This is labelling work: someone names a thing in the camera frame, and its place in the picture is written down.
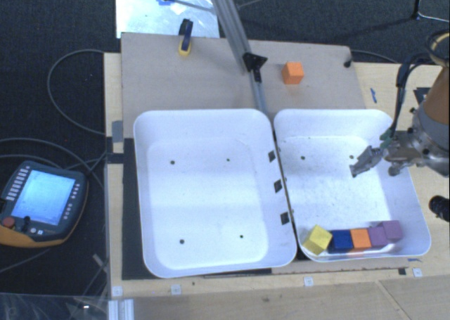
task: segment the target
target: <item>light wood surface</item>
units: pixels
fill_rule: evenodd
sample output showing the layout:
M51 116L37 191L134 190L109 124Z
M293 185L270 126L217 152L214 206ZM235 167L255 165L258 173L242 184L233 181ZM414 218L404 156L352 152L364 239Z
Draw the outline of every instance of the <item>light wood surface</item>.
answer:
M122 89L120 63L120 54L105 55L105 97L108 136L110 136L111 131L109 124L112 121L122 119L121 96L118 95ZM393 116L396 91L394 82L398 65L354 63L352 66L356 70L366 107L377 108ZM440 68L437 66L418 68L411 75L407 89L430 87L439 71ZM375 91L377 103L373 101L371 89ZM411 114L408 110L413 106L417 106L417 103L413 92L409 91L399 122L400 129L405 129L409 126ZM115 152L121 151L121 144L115 144ZM138 314L136 314L136 319L149 319L148 311L150 310L148 309L150 307L154 311L152 314L155 315L150 318L156 319L222 319L220 316L225 316L227 319L282 319L283 316L285 319L298 319L298 314L301 313L306 317L314 315L315 319L329 319L333 318L333 316L329 317L328 315L337 314L337 311L342 311L342 314L345 314L345 317L348 319L415 319L409 315L406 309L403 309L403 306L408 307L416 304L418 310L414 314L420 314L421 309L426 307L424 302L420 302L420 297L416 296L420 291L414 290L417 289L415 285L419 284L420 281L421 285L431 290L435 279L440 279L434 276L441 276L442 279L446 279L446 283L449 283L449 225L440 219L436 219L428 210L428 201L431 197L434 195L449 196L449 181L441 178L430 169L411 169L411 176L432 236L432 247L429 253L417 259L410 259L411 261L409 262L411 267L421 269L424 276L423 279L414 278L412 269L407 269L404 276L399 275L397 269L381 269L373 271L335 271L331 273L320 273L313 270L313 273L305 271L301 274L222 279L205 279L197 276L152 281L123 281L121 279L123 169L121 165L108 165L107 171L108 241L110 247L110 285L112 294L123 297L158 296L158 300L139 299L136 301L137 310L140 311L137 306L139 305L146 312L144 317L138 317ZM408 264L407 259L402 261L403 266L399 267L404 267L405 264ZM313 277L313 288L304 287L305 276ZM407 288L404 288L405 297L408 298L409 290L411 289L411 296L415 300L410 303L405 301L400 305L395 297L398 296L397 293L393 291L395 294L393 296L387 289L401 289L405 279L411 282L408 283ZM171 286L174 284L181 286L183 293L181 297L170 296ZM445 283L440 284L439 286L445 290ZM342 301L345 299L345 294L355 297L355 302L364 303L370 296L375 297L377 300L374 302L374 308L369 313L366 313L363 317L358 317L360 311L358 306L355 305L354 308L349 309L339 307L338 300L340 298L336 295L337 293L342 293ZM278 296L278 299L267 302L262 300L265 296L264 294L267 294L266 296L269 299L272 296L274 299ZM326 312L322 309L324 306L321 306L321 301L324 298L337 299L336 312Z

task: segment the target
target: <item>black bracket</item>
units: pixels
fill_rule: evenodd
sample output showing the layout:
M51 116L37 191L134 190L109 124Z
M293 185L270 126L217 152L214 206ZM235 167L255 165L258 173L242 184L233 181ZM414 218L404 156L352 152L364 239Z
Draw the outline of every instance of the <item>black bracket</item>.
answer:
M244 64L247 71L253 71L253 77L256 82L262 82L261 72L259 69L265 64L267 58L264 56L255 55L253 53L244 53L243 55Z

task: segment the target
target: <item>blue cube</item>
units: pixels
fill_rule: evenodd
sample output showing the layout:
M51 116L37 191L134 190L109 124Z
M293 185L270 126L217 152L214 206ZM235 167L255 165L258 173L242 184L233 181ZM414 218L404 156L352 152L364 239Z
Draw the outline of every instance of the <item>blue cube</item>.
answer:
M353 249L353 241L350 230L333 230L330 231L333 235L328 252L335 254L337 252L347 252Z

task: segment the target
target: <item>wooden table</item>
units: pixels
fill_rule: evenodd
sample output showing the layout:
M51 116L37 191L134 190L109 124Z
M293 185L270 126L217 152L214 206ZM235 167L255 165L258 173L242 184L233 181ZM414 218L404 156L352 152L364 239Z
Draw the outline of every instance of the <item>wooden table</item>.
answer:
M122 120L121 55L107 53L104 61L107 136L112 136L112 123ZM352 66L366 107L393 117L394 79L399 66L370 63ZM439 70L437 66L418 68L410 76L407 89L431 86ZM376 103L371 89L375 91ZM413 106L417 103L409 91L399 129L410 125L408 110ZM123 143L114 142L113 150L123 152ZM112 298L134 298L135 319L298 319L300 315L305 319L423 319L425 315L430 319L446 318L450 311L446 301L450 290L449 225L428 210L428 201L435 195L448 197L449 180L430 169L411 168L410 172L430 229L432 247L420 258L399 262L399 267L409 264L406 275L399 274L398 269L338 271L336 267L332 272L313 269L298 274L281 271L270 276L123 281L123 166L108 164L110 294ZM369 268L376 267L377 264L372 264ZM415 277L413 268L419 268L423 277ZM305 276L313 278L314 286L305 287ZM173 296L172 286L180 288L182 295Z

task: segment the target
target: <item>colored block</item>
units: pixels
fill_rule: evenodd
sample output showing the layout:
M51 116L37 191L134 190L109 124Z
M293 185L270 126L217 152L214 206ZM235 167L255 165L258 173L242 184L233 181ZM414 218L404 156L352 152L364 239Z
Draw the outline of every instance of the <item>colored block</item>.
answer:
M333 238L328 246L330 254L337 252L347 252L353 249L353 241L350 230L333 230L331 231Z
M286 63L281 70L283 81L287 85L299 84L304 76L301 63Z
M369 227L367 231L368 236L371 239L372 248L384 248L389 243L387 241L385 230L381 226Z
M324 251L331 241L331 233L316 225L308 234L307 239L303 242L303 247L312 253L319 255Z
M367 229L352 229L350 234L352 235L353 249L355 251L363 251L372 247Z
M403 231L398 220L390 220L388 222L381 222L377 227L382 227L385 230L387 241L395 243L403 238Z

